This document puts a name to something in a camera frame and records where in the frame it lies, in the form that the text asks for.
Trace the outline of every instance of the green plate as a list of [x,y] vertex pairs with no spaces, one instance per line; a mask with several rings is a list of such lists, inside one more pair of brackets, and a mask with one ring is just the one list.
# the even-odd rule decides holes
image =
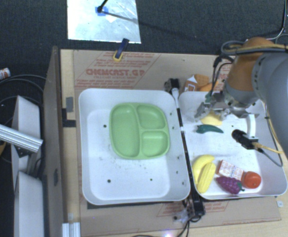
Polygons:
[[155,105],[116,105],[110,113],[109,130],[112,148],[123,158],[156,158],[169,150],[167,120],[163,111]]

